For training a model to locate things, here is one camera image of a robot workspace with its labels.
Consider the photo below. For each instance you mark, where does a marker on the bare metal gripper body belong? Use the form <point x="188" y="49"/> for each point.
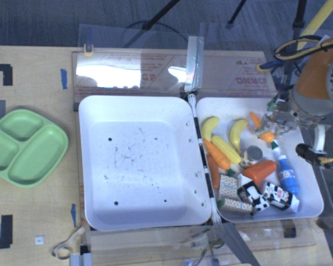
<point x="285" y="115"/>

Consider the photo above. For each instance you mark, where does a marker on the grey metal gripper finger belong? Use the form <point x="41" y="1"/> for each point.
<point x="263" y="125"/>
<point x="280" y="128"/>

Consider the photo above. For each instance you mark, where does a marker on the small orange carrot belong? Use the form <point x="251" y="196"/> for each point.
<point x="267" y="137"/>

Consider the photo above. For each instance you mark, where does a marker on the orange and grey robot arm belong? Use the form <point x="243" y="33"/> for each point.
<point x="313" y="76"/>

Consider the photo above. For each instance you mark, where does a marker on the white and green small bottle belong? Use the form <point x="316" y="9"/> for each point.
<point x="276" y="149"/>

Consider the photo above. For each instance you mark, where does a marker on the yellow banana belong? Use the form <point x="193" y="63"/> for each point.
<point x="236" y="134"/>
<point x="208" y="127"/>

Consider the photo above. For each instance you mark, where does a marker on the small can with grey lid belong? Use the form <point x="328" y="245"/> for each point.
<point x="254" y="153"/>

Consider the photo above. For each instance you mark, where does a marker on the yellow corn cob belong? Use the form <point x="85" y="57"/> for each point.
<point x="226" y="149"/>

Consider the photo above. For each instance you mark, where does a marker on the large orange carrot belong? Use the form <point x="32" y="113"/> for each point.
<point x="261" y="171"/>

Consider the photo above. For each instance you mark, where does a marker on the blue bottle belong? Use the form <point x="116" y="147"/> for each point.
<point x="288" y="176"/>

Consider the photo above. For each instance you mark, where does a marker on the orange carrot with green end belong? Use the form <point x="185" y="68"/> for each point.
<point x="219" y="156"/>

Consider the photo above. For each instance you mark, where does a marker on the brown cardboard board red print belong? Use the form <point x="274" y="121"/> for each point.
<point x="224" y="73"/>

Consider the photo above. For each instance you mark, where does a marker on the thin black and white rod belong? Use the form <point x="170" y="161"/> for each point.
<point x="202" y="145"/>

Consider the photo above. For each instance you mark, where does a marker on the cow print carton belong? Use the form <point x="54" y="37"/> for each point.
<point x="280" y="196"/>
<point x="254" y="195"/>

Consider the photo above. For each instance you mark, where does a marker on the slim orange carrot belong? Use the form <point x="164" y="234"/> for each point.
<point x="214" y="173"/>

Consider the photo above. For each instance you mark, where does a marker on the beige patterned carton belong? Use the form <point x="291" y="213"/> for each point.
<point x="237" y="205"/>
<point x="228" y="186"/>

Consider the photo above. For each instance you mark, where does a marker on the white plastic tray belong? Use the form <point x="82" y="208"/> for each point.
<point x="144" y="162"/>
<point x="308" y="198"/>

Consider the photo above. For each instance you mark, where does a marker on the green divided plate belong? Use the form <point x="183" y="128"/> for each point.
<point x="36" y="154"/>

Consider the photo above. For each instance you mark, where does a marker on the black cylinder on white bracket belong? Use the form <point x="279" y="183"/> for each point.
<point x="308" y="152"/>

